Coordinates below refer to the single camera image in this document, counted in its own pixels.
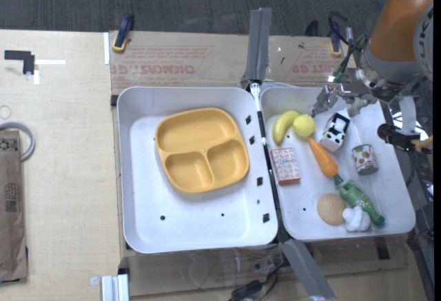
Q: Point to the white plastic tray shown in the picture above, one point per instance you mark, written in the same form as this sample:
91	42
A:
193	220
310	196

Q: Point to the black cylinder on white bracket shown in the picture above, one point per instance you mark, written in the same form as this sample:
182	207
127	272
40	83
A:
403	139

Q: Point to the white can with orange print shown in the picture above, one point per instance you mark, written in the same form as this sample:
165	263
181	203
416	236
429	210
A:
364	160

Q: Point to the white garlic bulb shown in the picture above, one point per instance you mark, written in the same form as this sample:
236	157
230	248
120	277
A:
355	220

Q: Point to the yellow lemon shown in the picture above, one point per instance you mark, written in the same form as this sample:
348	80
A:
304	125

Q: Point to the yellow banana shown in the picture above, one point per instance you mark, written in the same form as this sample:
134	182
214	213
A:
279	125

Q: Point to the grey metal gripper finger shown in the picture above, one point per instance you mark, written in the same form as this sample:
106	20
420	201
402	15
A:
325	98
356	106

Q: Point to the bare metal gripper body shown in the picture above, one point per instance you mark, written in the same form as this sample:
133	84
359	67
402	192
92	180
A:
361	91

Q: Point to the orange divided plate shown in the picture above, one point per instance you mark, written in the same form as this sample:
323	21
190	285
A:
193	127

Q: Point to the orange and white carton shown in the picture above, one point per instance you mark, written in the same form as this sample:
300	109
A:
285	167

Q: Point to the brown cardboard board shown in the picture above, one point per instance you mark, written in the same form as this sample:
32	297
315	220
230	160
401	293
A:
179	62

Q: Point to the brown paper bag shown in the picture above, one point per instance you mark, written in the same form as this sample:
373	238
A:
12	210

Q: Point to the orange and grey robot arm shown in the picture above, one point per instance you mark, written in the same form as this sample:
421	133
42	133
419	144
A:
396	31

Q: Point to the green bottle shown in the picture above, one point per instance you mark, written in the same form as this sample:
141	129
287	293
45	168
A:
360	201

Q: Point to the orange carrot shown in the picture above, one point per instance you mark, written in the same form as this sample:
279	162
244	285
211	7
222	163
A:
323	158

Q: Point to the black and white cow carton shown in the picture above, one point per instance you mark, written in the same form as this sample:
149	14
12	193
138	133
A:
332	139

